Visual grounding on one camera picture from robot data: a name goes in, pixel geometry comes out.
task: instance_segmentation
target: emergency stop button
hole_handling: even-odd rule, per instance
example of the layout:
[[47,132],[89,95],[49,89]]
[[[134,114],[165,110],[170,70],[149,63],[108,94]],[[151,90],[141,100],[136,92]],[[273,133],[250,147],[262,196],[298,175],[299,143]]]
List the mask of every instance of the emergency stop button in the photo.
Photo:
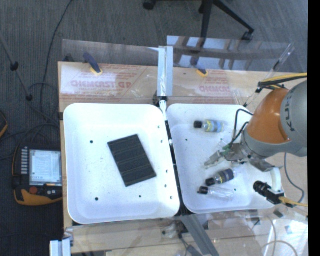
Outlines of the emergency stop button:
[[30,193],[30,194],[36,195],[37,192],[38,192],[37,187],[35,187],[35,186],[30,187],[30,189],[29,189],[29,193]]

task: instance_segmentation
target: clear plastic bottle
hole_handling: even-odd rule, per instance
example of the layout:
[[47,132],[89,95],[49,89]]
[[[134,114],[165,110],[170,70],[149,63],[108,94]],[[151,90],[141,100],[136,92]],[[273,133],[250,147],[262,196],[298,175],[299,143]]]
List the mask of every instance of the clear plastic bottle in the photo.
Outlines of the clear plastic bottle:
[[223,184],[235,178],[236,172],[232,169],[218,171],[212,178],[205,180],[205,184],[209,187],[214,184]]
[[195,121],[193,127],[202,128],[205,132],[221,133],[224,129],[224,123],[217,120]]
[[224,201],[231,201],[235,195],[235,192],[233,190],[218,186],[201,186],[198,193],[208,195],[210,197],[221,199]]

